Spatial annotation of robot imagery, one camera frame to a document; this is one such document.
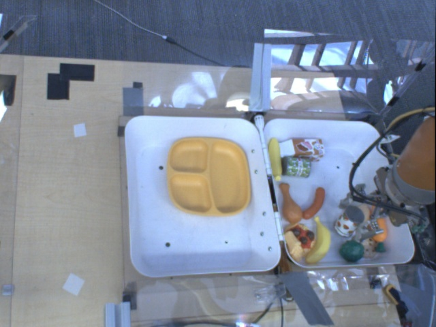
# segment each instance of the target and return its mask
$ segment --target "wooden table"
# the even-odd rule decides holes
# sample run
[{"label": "wooden table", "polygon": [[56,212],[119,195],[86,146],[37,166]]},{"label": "wooden table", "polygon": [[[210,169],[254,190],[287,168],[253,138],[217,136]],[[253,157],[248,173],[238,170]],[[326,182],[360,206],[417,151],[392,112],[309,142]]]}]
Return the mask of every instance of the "wooden table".
[{"label": "wooden table", "polygon": [[[95,80],[71,81],[68,101],[47,100],[47,74],[59,73],[60,63],[92,64]],[[2,326],[104,325],[105,303],[119,303],[125,285],[116,134],[123,115],[123,87],[142,82],[146,106],[182,102],[187,93],[202,102],[216,97],[227,71],[224,67],[0,55],[0,74],[17,75],[16,100],[0,122],[0,143],[15,143],[9,168],[1,165],[0,178],[0,284],[12,280],[15,286],[12,304],[10,297],[0,297]],[[240,78],[250,76],[249,69],[239,72]],[[237,83],[228,90],[235,89],[240,91]],[[87,134],[76,138],[74,125],[81,123]],[[386,270],[389,280],[395,280],[393,267]],[[84,279],[77,296],[63,290],[71,273]],[[190,314],[232,315],[217,301],[248,292],[251,286],[249,280],[220,277],[215,279],[213,293],[202,279],[175,279],[171,284],[136,277],[138,303],[147,308],[132,313],[134,326],[194,316]],[[370,290],[369,284],[358,286],[331,291],[322,298],[335,325],[361,326],[364,318],[371,326],[398,326],[396,309],[381,291]],[[263,307],[253,303],[249,312],[255,315]],[[279,321],[276,305],[262,325],[277,326]],[[295,303],[285,305],[285,321],[305,324]]]}]

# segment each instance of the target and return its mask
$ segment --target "yellow plate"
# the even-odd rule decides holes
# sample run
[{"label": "yellow plate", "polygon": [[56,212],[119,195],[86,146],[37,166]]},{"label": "yellow plate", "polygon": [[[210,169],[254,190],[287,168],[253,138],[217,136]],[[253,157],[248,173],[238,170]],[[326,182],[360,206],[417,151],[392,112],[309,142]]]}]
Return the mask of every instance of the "yellow plate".
[{"label": "yellow plate", "polygon": [[168,191],[182,211],[235,215],[247,207],[250,175],[239,145],[218,138],[183,138],[168,154]]}]

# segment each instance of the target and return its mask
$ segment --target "yellow banana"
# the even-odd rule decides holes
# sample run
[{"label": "yellow banana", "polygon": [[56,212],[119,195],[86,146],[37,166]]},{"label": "yellow banana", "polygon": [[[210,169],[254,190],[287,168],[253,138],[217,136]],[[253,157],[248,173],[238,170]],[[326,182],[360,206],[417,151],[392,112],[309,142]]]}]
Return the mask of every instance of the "yellow banana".
[{"label": "yellow banana", "polygon": [[268,154],[270,155],[272,175],[276,181],[281,180],[281,158],[279,141],[276,138],[271,138],[268,143]]},{"label": "yellow banana", "polygon": [[330,248],[330,231],[321,223],[319,217],[315,217],[316,241],[306,256],[307,264],[318,263],[327,254]]}]

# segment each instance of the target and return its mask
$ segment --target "green can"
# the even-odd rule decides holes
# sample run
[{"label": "green can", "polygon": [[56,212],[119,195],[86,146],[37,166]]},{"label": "green can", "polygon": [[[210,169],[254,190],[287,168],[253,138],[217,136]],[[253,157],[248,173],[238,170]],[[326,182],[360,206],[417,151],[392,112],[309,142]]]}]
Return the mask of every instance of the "green can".
[{"label": "green can", "polygon": [[307,178],[311,173],[311,162],[304,157],[285,156],[281,158],[283,175]]}]

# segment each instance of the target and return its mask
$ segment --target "yellow cable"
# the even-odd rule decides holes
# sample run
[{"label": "yellow cable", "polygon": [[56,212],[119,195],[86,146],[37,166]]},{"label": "yellow cable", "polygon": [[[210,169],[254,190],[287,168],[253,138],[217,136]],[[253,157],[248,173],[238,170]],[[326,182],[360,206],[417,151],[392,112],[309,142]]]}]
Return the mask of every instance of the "yellow cable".
[{"label": "yellow cable", "polygon": [[415,115],[415,114],[419,114],[420,112],[434,112],[435,111],[435,107],[431,106],[428,108],[423,108],[423,109],[415,109],[415,110],[411,110],[409,112],[405,112],[402,115],[398,115],[394,120],[392,120],[392,122],[389,124],[388,128],[386,129],[386,131],[389,131],[396,123],[398,123],[399,121]]}]

